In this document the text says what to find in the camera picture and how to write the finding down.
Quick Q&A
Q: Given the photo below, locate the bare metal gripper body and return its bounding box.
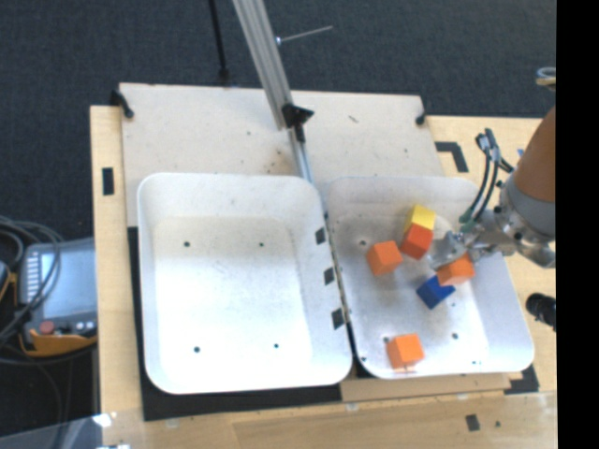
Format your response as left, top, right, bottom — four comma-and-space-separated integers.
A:
449, 203, 557, 269

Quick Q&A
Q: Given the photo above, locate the orange cube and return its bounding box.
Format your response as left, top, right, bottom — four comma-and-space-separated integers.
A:
365, 239, 404, 278
386, 332, 427, 371
436, 252, 477, 288

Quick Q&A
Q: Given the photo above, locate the red-orange cube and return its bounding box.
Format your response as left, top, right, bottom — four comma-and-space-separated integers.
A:
399, 223, 435, 262

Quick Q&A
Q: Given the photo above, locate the blue cube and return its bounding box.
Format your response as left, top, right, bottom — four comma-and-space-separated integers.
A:
416, 274, 457, 311

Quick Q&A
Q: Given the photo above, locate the yellow cube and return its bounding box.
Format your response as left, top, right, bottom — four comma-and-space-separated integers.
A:
403, 204, 438, 234

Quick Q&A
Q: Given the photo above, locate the white plastic tray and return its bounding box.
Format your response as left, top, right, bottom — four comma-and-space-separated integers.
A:
136, 171, 354, 396
323, 175, 536, 381

